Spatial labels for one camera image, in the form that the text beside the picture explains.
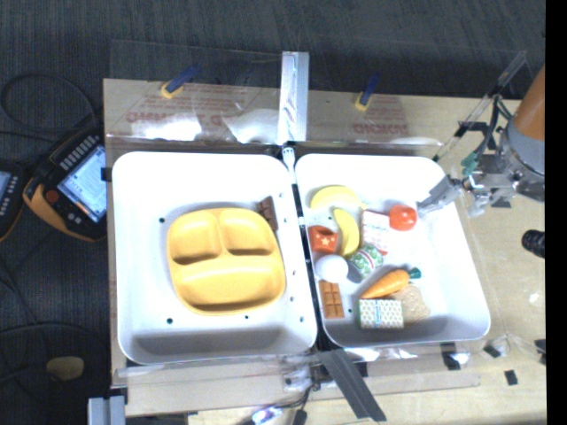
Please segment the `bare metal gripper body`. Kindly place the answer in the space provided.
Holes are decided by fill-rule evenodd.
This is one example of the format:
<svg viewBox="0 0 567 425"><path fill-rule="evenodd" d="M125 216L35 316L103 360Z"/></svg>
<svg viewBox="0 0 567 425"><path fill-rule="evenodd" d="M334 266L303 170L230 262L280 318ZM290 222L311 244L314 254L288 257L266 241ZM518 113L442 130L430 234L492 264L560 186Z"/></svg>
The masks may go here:
<svg viewBox="0 0 567 425"><path fill-rule="evenodd" d="M511 207L516 196L545 202L545 176L514 154L472 152L461 161L463 186L473 197L472 207Z"/></svg>

